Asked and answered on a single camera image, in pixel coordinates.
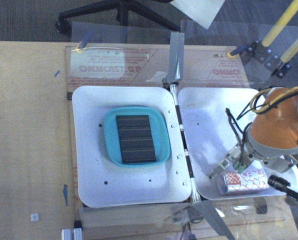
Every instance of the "black chair leg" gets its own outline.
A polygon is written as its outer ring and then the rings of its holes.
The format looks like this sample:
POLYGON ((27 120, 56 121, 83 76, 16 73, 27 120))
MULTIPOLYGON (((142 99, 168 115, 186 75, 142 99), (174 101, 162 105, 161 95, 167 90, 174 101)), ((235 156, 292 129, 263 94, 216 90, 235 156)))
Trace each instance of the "black chair leg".
POLYGON ((120 5, 119 1, 120 0, 105 0, 63 11, 59 13, 58 21, 55 23, 55 27, 58 33, 69 36, 71 32, 71 26, 66 19, 116 9, 120 5))
POLYGON ((94 14, 94 13, 116 9, 118 6, 119 6, 119 0, 105 0, 105 1, 95 2, 79 8, 75 8, 72 10, 67 10, 59 13, 58 21, 63 21, 64 19, 68 19, 72 17, 94 14))
POLYGON ((129 5, 129 10, 133 11, 153 22, 158 23, 161 26, 166 27, 169 30, 178 31, 180 32, 180 27, 176 24, 172 23, 171 21, 167 20, 166 18, 162 17, 158 13, 155 13, 154 11, 150 10, 148 7, 142 5, 141 3, 137 1, 133 1, 129 5))
POLYGON ((118 15, 120 26, 128 26, 129 6, 126 3, 121 3, 118 7, 118 15))

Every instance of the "black object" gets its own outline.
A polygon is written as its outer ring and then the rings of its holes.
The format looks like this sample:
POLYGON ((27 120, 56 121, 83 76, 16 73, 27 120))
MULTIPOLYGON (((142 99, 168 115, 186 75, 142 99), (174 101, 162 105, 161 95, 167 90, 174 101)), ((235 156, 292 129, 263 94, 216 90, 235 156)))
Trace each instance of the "black object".
POLYGON ((73 100, 73 93, 70 91, 67 91, 67 100, 72 101, 73 100))
POLYGON ((295 201, 298 201, 298 192, 290 189, 290 182, 288 182, 284 178, 278 177, 276 175, 271 175, 268 178, 268 185, 276 190, 285 192, 288 197, 292 198, 295 201))
POLYGON ((82 230, 84 230, 82 221, 81 220, 75 220, 73 222, 73 228, 74 229, 82 229, 82 230))
POLYGON ((116 116, 123 164, 155 162, 156 153, 148 115, 116 116))
POLYGON ((267 214, 268 206, 266 199, 263 197, 256 197, 253 199, 255 211, 257 214, 267 214))
MULTIPOLYGON (((160 3, 170 3, 172 0, 152 0, 160 3)), ((116 19, 120 22, 121 26, 128 25, 129 11, 135 12, 151 21, 154 21, 167 29, 180 32, 180 27, 156 12, 150 10, 148 7, 142 5, 136 0, 104 0, 96 3, 92 3, 79 8, 63 11, 59 13, 58 21, 55 23, 55 27, 60 34, 70 34, 70 24, 66 20, 68 18, 77 17, 81 15, 99 13, 103 11, 117 9, 116 19)))

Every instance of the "teal dish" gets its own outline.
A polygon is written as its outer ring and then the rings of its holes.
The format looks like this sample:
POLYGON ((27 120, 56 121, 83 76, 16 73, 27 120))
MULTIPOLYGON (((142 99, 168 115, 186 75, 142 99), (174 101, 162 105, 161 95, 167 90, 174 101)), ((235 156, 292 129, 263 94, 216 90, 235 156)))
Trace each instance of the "teal dish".
POLYGON ((170 156, 171 148, 167 126, 163 116, 155 109, 145 106, 114 108, 104 117, 104 140, 111 161, 117 166, 139 168, 163 164, 170 156), (148 116, 156 161, 122 163, 116 116, 148 116))

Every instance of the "black wire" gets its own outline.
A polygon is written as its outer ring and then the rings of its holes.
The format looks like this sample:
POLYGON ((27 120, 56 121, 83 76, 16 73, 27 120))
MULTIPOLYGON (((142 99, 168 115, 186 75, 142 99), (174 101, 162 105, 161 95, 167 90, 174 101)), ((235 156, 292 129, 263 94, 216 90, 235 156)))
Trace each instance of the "black wire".
POLYGON ((283 101, 285 101, 285 100, 287 100, 287 99, 289 99, 289 98, 291 98, 291 97, 294 97, 294 96, 296 96, 296 95, 298 95, 298 91, 296 91, 296 92, 294 92, 294 93, 291 93, 291 94, 289 94, 289 95, 283 97, 282 99, 277 100, 276 102, 274 102, 273 104, 271 104, 267 109, 265 109, 265 110, 262 111, 262 112, 257 112, 257 114, 258 114, 258 115, 263 115, 263 114, 267 113, 268 111, 270 111, 271 109, 275 108, 275 107, 276 107, 278 104, 280 104, 281 102, 283 102, 283 101))
POLYGON ((185 230, 186 230, 186 226, 187 226, 187 224, 185 224, 185 225, 182 226, 182 234, 181 234, 179 240, 183 239, 183 236, 184 236, 184 233, 185 233, 185 230))
POLYGON ((253 104, 252 104, 252 108, 253 108, 253 109, 255 109, 255 107, 257 106, 257 102, 259 101, 259 99, 260 99, 260 97, 261 97, 262 95, 259 95, 259 96, 258 96, 257 98, 255 98, 255 100, 253 101, 253 104))
POLYGON ((234 118, 233 114, 231 113, 230 109, 227 108, 226 109, 226 113, 228 115, 228 117, 230 117, 230 119, 233 121, 233 123, 236 125, 237 129, 239 130, 239 132, 243 133, 243 130, 241 130, 241 128, 239 127, 239 124, 237 123, 236 119, 234 118))
POLYGON ((189 229, 189 232, 190 232, 190 235, 192 234, 191 232, 191 227, 190 227, 190 223, 188 222, 188 229, 189 229))
MULTIPOLYGON (((267 105, 267 104, 262 104, 262 105, 258 105, 256 108, 260 108, 260 107, 263 107, 263 106, 265 106, 265 105, 267 105)), ((245 114, 247 114, 248 112, 250 112, 251 110, 253 110, 253 108, 252 109, 248 109, 245 113, 240 113, 240 115, 237 117, 237 120, 239 120, 240 118, 242 118, 245 114)))
POLYGON ((236 139, 238 141, 239 146, 241 147, 241 139, 240 139, 240 137, 238 135, 238 132, 237 132, 236 128, 233 125, 233 122, 232 122, 233 116, 232 116, 232 114, 230 112, 230 109, 229 108, 226 108, 225 109, 225 112, 226 112, 226 114, 228 116, 229 125, 230 125, 231 129, 233 130, 233 133, 234 133, 234 135, 235 135, 235 137, 236 137, 236 139))
POLYGON ((252 124, 252 122, 248 123, 244 129, 243 129, 243 134, 242 134, 242 144, 241 144, 241 147, 240 147, 240 159, 239 159, 239 162, 240 162, 240 165, 241 166, 244 166, 244 154, 245 154, 245 142, 246 142, 246 135, 247 135, 247 129, 248 127, 252 124))

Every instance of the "yellow handle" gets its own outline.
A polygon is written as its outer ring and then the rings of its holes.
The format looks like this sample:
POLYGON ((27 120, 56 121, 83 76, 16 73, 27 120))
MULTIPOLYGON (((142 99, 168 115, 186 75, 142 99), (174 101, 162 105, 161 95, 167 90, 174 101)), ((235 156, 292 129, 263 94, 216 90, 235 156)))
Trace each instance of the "yellow handle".
POLYGON ((280 59, 283 63, 289 62, 293 56, 298 52, 298 39, 286 50, 280 59))
POLYGON ((289 7, 285 10, 283 15, 280 17, 280 19, 278 19, 276 24, 261 41, 264 47, 269 47, 272 44, 272 42, 276 39, 276 37, 280 34, 280 32, 284 29, 284 27, 288 24, 292 17, 297 13, 297 11, 298 0, 293 0, 289 7))

